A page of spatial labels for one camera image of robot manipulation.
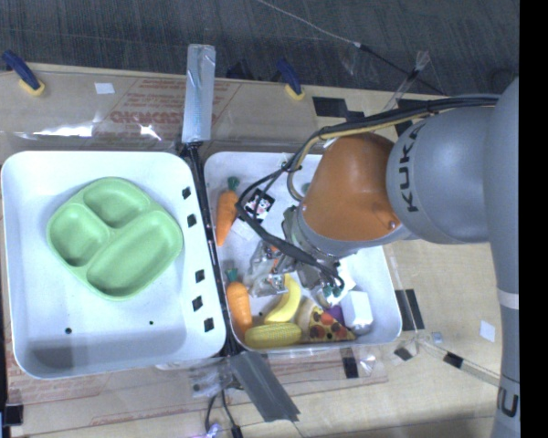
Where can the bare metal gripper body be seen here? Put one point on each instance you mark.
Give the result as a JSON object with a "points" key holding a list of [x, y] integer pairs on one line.
{"points": [[311, 274]]}

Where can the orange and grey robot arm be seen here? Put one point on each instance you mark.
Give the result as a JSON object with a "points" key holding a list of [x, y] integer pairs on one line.
{"points": [[443, 176]]}

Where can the yellow banana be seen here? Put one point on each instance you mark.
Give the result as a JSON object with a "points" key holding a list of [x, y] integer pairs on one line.
{"points": [[288, 306]]}

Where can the purple grapes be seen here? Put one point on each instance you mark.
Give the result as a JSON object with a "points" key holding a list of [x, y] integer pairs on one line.
{"points": [[336, 314]]}

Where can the clear plastic packet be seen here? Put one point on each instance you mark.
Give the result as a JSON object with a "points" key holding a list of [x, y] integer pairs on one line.
{"points": [[261, 267]]}

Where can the pizza slice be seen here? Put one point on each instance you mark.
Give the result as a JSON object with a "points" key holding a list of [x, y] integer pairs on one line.
{"points": [[329, 329]]}

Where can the white cube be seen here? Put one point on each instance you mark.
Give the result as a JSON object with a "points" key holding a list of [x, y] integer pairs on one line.
{"points": [[358, 310]]}

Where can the white plastic tray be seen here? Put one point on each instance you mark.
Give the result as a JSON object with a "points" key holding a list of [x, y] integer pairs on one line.
{"points": [[36, 244], [379, 299]]}

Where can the yellow corn cob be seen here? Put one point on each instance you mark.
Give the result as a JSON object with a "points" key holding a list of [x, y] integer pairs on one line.
{"points": [[271, 335]]}

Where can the orange carrot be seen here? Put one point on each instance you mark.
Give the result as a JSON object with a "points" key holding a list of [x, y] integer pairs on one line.
{"points": [[226, 212], [239, 304]]}

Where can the black and white carton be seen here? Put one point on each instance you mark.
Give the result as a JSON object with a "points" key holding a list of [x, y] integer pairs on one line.
{"points": [[258, 204]]}

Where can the brown cardboard board red print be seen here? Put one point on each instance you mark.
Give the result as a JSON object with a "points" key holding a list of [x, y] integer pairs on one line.
{"points": [[265, 103]]}

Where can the green divided plate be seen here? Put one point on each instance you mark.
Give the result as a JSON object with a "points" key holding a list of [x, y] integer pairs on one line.
{"points": [[119, 244]]}

